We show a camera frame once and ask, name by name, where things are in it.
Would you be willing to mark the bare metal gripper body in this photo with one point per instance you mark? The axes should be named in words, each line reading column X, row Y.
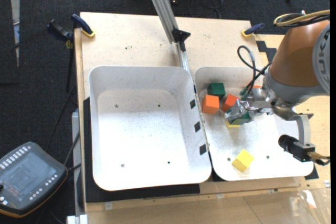
column 258, row 102

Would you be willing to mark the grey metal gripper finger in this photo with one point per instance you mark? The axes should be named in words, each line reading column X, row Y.
column 249, row 114
column 236, row 110

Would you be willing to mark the green cube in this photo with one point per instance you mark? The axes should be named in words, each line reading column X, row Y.
column 216, row 89
column 242, row 120

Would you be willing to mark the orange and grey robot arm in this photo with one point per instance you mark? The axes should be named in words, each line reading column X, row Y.
column 296, row 60

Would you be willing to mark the orange cube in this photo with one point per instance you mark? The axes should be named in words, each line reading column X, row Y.
column 229, row 102
column 210, row 105

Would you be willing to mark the yellow cube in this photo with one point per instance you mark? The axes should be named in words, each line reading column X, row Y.
column 242, row 160
column 232, row 125

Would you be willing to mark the white plastic tray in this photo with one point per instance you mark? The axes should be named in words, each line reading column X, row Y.
column 257, row 144
column 147, row 133

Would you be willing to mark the pale wood board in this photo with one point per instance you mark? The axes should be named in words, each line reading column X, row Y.
column 131, row 42

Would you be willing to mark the black cylinder on white bracket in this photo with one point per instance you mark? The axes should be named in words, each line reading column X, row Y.
column 296, row 148

